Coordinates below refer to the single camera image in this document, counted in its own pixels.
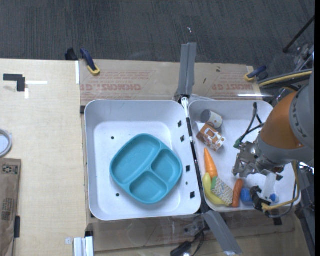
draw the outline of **orange carrot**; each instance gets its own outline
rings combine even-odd
[[[244,181],[242,179],[237,179],[235,184],[234,184],[234,189],[233,189],[233,200],[232,200],[232,207],[239,207],[239,201],[240,201],[240,194],[242,187],[244,186]]]
[[[211,179],[215,176],[218,176],[218,170],[215,162],[206,147],[204,148],[204,166],[205,171],[209,173]]]

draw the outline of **blue plate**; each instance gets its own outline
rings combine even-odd
[[[144,204],[161,201],[177,184],[182,171],[176,154],[146,133],[128,141],[110,163],[113,180]]]

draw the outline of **light wood surface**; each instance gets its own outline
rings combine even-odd
[[[81,100],[75,62],[0,62],[1,75],[20,74],[26,81],[48,81],[46,85],[29,85],[29,99],[15,90],[16,82],[0,82],[0,128],[10,132],[13,140],[6,157],[22,160],[18,199],[21,227],[14,255],[71,256],[72,245],[66,241],[84,237],[87,227]],[[238,237],[243,255],[309,255],[300,221],[296,217],[293,220],[291,231]],[[167,256],[177,246],[96,254]],[[216,240],[210,240],[197,255],[225,254]]]

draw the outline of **blue and yellow clamp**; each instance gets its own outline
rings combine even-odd
[[[256,70],[254,70],[253,72],[245,74],[243,78],[247,82],[252,82],[253,80],[255,80],[256,77],[258,77],[262,72],[266,70],[267,70],[267,66],[261,66]]]
[[[82,54],[82,58],[86,60],[87,68],[90,71],[90,73],[94,76],[97,76],[100,74],[100,69],[98,66],[94,63],[90,53],[85,49],[81,48],[80,53]]]

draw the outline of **black fabric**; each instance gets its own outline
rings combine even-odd
[[[93,59],[179,62],[196,42],[196,62],[266,65],[291,72],[298,46],[313,45],[315,0],[0,1],[0,58],[64,60],[72,47]]]

